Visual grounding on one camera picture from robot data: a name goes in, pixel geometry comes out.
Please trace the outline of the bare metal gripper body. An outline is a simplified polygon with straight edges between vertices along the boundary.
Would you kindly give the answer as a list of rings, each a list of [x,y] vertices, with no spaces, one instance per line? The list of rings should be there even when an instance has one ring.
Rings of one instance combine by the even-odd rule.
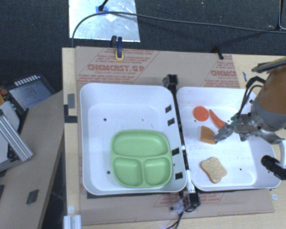
[[[266,124],[259,116],[253,113],[241,114],[238,118],[234,116],[230,124],[233,131],[239,135],[241,129],[250,131],[250,137],[259,137],[270,144],[279,144],[284,138],[276,134],[276,130]]]

